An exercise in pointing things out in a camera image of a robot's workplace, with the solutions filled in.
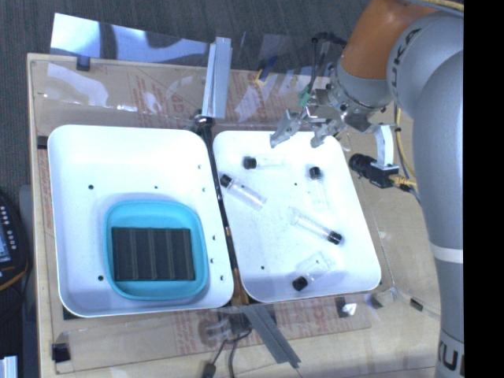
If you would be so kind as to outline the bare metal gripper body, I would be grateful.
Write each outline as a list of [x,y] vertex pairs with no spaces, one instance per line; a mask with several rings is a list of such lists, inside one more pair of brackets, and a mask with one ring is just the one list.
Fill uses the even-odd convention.
[[301,119],[310,127],[315,123],[334,120],[337,135],[347,128],[366,132],[371,126],[369,118],[374,113],[374,107],[355,101],[345,91],[316,89],[305,104]]

